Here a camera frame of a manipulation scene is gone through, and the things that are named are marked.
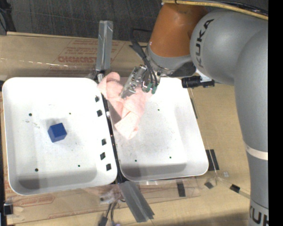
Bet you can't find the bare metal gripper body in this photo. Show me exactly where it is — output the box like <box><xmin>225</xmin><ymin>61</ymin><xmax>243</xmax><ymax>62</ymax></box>
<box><xmin>127</xmin><ymin>64</ymin><xmax>161</xmax><ymax>88</ymax></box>

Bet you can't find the pink cloth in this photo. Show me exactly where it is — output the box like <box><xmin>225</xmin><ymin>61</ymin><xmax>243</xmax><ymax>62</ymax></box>
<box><xmin>96</xmin><ymin>71</ymin><xmax>152</xmax><ymax>141</ymax></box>

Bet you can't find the white plastic tray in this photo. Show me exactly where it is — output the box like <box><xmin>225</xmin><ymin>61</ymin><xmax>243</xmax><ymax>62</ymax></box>
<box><xmin>108</xmin><ymin>76</ymin><xmax>209</xmax><ymax>182</ymax></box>
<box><xmin>1</xmin><ymin>77</ymin><xmax>118</xmax><ymax>196</ymax></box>

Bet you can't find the blue cube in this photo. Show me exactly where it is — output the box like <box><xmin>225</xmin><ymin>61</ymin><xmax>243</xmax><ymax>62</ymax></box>
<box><xmin>47</xmin><ymin>122</ymin><xmax>68</xmax><ymax>144</ymax></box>

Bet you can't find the brown cardboard board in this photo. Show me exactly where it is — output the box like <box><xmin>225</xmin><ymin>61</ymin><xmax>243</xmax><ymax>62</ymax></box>
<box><xmin>0</xmin><ymin>31</ymin><xmax>251</xmax><ymax>226</ymax></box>

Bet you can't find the black cylinder on white bracket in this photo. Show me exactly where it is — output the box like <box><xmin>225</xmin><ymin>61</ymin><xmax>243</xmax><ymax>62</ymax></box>
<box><xmin>181</xmin><ymin>75</ymin><xmax>216</xmax><ymax>89</ymax></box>

